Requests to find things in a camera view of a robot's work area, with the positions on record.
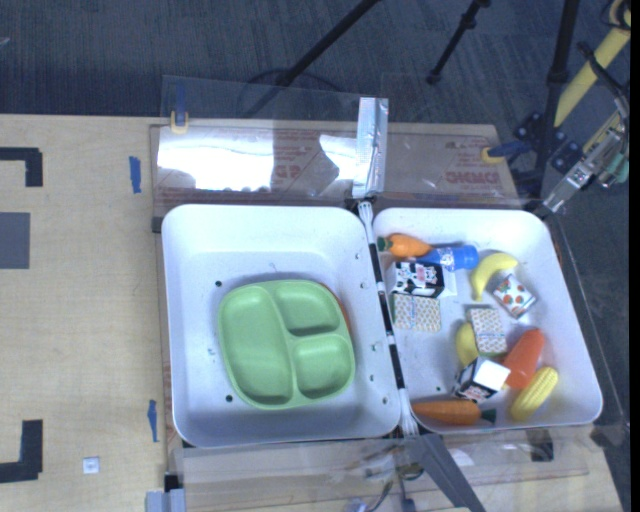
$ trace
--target beige surface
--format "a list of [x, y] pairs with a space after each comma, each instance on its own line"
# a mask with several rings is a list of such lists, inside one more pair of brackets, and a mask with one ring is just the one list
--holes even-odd
[[[0, 510], [143, 510], [166, 468], [161, 333], [144, 118], [0, 116], [0, 146], [38, 147], [44, 187], [0, 162], [0, 211], [31, 213], [29, 270], [0, 269], [0, 461], [17, 459], [23, 419], [44, 420], [44, 471], [0, 485]], [[133, 194], [128, 157], [141, 160]], [[146, 416], [157, 401], [160, 443]], [[99, 456], [101, 471], [82, 473]], [[488, 510], [620, 510], [600, 450], [579, 476], [477, 485]], [[420, 510], [451, 504], [416, 495]], [[342, 510], [344, 502], [282, 510]], [[399, 510], [397, 501], [381, 511]]]

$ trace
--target blue bottle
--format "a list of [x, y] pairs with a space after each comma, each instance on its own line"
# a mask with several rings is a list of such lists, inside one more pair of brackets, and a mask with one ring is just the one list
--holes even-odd
[[442, 265], [450, 272], [461, 268], [472, 269], [478, 264], [478, 250], [473, 245], [434, 247], [424, 256], [416, 258], [416, 261]]

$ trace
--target yellow hose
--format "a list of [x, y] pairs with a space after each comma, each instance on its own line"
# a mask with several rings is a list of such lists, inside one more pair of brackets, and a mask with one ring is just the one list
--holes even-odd
[[[631, 27], [631, 11], [626, 10], [624, 14], [624, 20]], [[604, 38], [600, 46], [593, 52], [598, 63], [607, 68], [611, 61], [618, 53], [625, 47], [625, 45], [631, 39], [631, 30], [623, 30], [620, 28], [612, 28], [607, 36]], [[556, 110], [556, 119], [554, 126], [557, 128], [560, 126], [567, 116], [573, 111], [576, 105], [584, 97], [591, 86], [596, 82], [597, 76], [591, 69], [591, 65], [587, 62], [578, 74], [571, 80], [567, 88], [560, 96], [558, 102], [558, 109]]]

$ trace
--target banana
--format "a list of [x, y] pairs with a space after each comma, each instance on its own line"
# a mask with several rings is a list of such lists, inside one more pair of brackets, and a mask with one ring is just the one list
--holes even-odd
[[463, 323], [456, 331], [456, 352], [458, 353], [458, 358], [463, 368], [466, 368], [478, 357], [476, 336], [473, 332], [471, 322]]
[[513, 268], [517, 264], [518, 260], [506, 252], [496, 252], [482, 258], [469, 276], [473, 288], [473, 300], [478, 302], [482, 300], [482, 292], [493, 274]]

